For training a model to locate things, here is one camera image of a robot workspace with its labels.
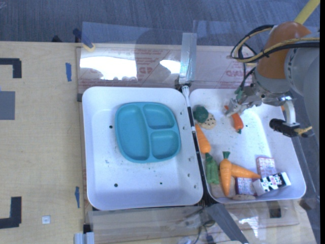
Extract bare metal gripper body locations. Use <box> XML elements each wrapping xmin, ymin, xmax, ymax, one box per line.
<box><xmin>238</xmin><ymin>83</ymin><xmax>297</xmax><ymax>109</ymax></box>

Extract small orange carrot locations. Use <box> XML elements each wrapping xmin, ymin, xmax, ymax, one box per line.
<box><xmin>224</xmin><ymin>105</ymin><xmax>245</xmax><ymax>135</ymax></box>

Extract tan chocolate chip biscuit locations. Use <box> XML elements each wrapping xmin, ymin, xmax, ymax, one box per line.
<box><xmin>199</xmin><ymin>112</ymin><xmax>217</xmax><ymax>131</ymax></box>

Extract green broccoli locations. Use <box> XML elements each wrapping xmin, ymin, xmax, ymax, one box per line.
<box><xmin>192</xmin><ymin>105</ymin><xmax>210</xmax><ymax>124</ymax></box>

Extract white plastic tray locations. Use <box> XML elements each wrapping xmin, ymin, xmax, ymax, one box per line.
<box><xmin>81</xmin><ymin>86</ymin><xmax>204</xmax><ymax>211</ymax></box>
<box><xmin>189</xmin><ymin>88</ymin><xmax>307</xmax><ymax>204</ymax></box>

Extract orange carrot long green leaves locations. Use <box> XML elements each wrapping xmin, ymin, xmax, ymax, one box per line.
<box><xmin>194</xmin><ymin>123</ymin><xmax>220</xmax><ymax>186</ymax></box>

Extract orange carrot without leaves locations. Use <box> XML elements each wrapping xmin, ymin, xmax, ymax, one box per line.
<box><xmin>230</xmin><ymin>163</ymin><xmax>262</xmax><ymax>180</ymax></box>

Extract orange carrot short green top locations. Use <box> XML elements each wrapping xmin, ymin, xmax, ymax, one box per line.
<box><xmin>219</xmin><ymin>151</ymin><xmax>233</xmax><ymax>198</ymax></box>

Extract black and white cow carton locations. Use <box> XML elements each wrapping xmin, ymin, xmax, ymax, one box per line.
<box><xmin>252</xmin><ymin>172</ymin><xmax>292</xmax><ymax>197</ymax></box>

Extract plain tan biscuit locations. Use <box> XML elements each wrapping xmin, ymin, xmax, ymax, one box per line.
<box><xmin>232</xmin><ymin>194</ymin><xmax>257</xmax><ymax>201</ymax></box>

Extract brown cardboard board red print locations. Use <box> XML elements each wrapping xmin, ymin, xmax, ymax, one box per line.
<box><xmin>76</xmin><ymin>43</ymin><xmax>301</xmax><ymax>229</ymax></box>

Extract blue divided plate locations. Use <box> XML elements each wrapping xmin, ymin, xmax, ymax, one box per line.
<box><xmin>114</xmin><ymin>102</ymin><xmax>182</xmax><ymax>164</ymax></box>

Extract black cylinder on white bracket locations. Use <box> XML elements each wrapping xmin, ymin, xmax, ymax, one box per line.
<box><xmin>269</xmin><ymin>99</ymin><xmax>302</xmax><ymax>138</ymax></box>

